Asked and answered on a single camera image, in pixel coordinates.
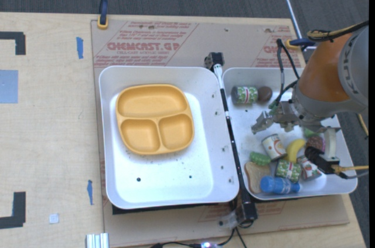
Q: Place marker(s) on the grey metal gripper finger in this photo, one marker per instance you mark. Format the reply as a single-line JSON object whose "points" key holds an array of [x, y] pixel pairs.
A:
{"points": [[260, 127], [264, 116]]}

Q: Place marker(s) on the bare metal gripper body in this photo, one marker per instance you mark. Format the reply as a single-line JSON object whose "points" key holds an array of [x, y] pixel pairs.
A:
{"points": [[288, 118]]}

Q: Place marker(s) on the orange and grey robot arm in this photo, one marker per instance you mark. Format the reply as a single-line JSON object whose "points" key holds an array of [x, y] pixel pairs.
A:
{"points": [[331, 71]]}

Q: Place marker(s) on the white plastic tray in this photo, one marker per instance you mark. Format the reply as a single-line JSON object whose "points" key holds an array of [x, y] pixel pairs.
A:
{"points": [[246, 120], [164, 182]]}

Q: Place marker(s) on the brown round biscuit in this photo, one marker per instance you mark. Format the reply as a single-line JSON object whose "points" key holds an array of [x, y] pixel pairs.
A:
{"points": [[265, 93]]}

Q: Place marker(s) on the white and orange can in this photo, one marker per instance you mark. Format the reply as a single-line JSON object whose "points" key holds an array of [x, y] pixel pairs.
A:
{"points": [[273, 147]]}

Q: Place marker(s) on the small green toy vegetable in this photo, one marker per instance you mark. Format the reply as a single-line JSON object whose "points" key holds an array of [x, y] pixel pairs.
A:
{"points": [[309, 133]]}

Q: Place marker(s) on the green and white can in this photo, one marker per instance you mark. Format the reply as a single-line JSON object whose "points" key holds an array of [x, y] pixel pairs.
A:
{"points": [[244, 95], [288, 170]]}

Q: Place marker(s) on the green toy grapes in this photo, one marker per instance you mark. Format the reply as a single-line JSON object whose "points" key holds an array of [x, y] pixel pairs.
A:
{"points": [[259, 158]]}

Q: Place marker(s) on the yellow banana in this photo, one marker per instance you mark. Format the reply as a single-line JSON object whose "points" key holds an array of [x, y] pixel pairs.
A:
{"points": [[294, 148]]}

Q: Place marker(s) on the thin black and white rod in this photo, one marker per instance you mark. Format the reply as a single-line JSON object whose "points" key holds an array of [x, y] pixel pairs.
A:
{"points": [[227, 112]]}

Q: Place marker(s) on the brown and pink toy fruit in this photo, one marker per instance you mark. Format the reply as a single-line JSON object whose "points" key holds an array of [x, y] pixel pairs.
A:
{"points": [[315, 143]]}

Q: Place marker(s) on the brown toast slice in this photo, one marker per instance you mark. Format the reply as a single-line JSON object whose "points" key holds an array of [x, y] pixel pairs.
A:
{"points": [[254, 178]]}

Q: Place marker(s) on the blue plastic bottle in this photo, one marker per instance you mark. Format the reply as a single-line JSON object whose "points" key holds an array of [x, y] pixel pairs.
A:
{"points": [[276, 185]]}

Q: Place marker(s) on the orange divided plate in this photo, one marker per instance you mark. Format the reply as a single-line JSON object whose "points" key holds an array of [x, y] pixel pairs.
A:
{"points": [[152, 100]]}

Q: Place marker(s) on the brown cardboard board, red print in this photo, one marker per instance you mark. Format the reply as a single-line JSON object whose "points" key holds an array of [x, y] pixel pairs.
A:
{"points": [[181, 41]]}

